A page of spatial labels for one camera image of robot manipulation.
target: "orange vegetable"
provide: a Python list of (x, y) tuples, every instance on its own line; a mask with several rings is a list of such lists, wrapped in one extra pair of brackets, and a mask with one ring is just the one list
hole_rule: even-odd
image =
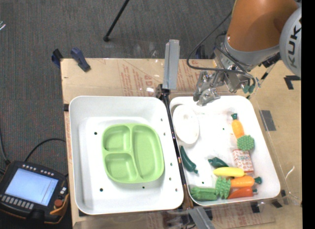
[(243, 187), (241, 189), (238, 189), (234, 192), (232, 192), (227, 199), (232, 199), (232, 198), (238, 198), (238, 197), (247, 197), (247, 196), (253, 196), (254, 192), (257, 192), (256, 189), (252, 189), (251, 187)]
[(245, 175), (231, 179), (231, 188), (251, 187), (254, 183), (261, 184), (261, 178), (253, 178), (252, 176)]
[(232, 129), (234, 132), (235, 137), (238, 139), (240, 137), (242, 137), (245, 133), (244, 133), (244, 128), (242, 123), (237, 119), (237, 113), (234, 113), (231, 115), (233, 118), (232, 121)]

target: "red pepper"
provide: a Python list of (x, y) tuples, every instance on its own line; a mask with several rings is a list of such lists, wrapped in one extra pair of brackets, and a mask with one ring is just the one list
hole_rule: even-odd
[(247, 197), (247, 196), (253, 196), (253, 193), (257, 192), (257, 189), (252, 189), (251, 187), (243, 187), (241, 189), (238, 189), (234, 192), (232, 192), (227, 199), (231, 198), (238, 198), (238, 197)]

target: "white plastic tray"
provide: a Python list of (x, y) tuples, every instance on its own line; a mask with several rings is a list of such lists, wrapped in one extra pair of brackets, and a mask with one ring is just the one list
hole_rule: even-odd
[(266, 142), (260, 129), (258, 119), (251, 102), (243, 96), (221, 96), (206, 106), (198, 106), (192, 97), (177, 97), (170, 102), (170, 110), (173, 113), (178, 105), (190, 107), (199, 120), (199, 137), (194, 144), (183, 145), (188, 157), (197, 167), (198, 173), (188, 172), (184, 169), (187, 185), (200, 187), (215, 187), (217, 176), (213, 174), (215, 169), (208, 159), (218, 157), (229, 166), (236, 167), (232, 149), (237, 149), (231, 122), (231, 114), (237, 113), (238, 119), (244, 127), (245, 134), (254, 138), (255, 147), (250, 150), (254, 177), (260, 176), (262, 184), (255, 184), (257, 193), (253, 197), (234, 199), (221, 199), (214, 201), (197, 201), (199, 205), (211, 206), (225, 203), (235, 203), (249, 200), (269, 199), (276, 197), (280, 192), (280, 182), (270, 157)]
[[(79, 96), (69, 105), (74, 195), (90, 215), (175, 209), (184, 193), (166, 107), (154, 97)], [(142, 123), (158, 133), (164, 173), (147, 183), (118, 183), (104, 169), (102, 134), (111, 125)]]

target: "dark gray carpet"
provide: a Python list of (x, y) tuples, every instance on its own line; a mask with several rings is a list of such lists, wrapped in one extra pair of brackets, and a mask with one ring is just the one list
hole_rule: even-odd
[[(55, 49), (65, 58), (73, 47), (86, 58), (164, 58), (165, 44), (178, 39), (180, 58), (187, 58), (235, 2), (130, 0), (104, 42), (124, 1), (0, 0), (0, 21), (6, 23), (0, 31), (0, 128), (8, 159), (23, 160), (47, 138), (65, 138), (60, 70), (51, 61)], [(216, 34), (205, 42), (209, 56)], [(47, 142), (29, 161), (66, 173), (65, 144)], [(0, 229), (24, 228), (23, 221), (0, 214)], [(71, 228), (70, 208), (59, 225), (45, 228)]]

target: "green plate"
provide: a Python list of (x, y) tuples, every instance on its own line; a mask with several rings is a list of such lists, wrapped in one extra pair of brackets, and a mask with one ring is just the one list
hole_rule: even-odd
[(107, 175), (120, 183), (157, 180), (164, 172), (164, 157), (157, 132), (139, 123), (108, 127), (102, 136)]

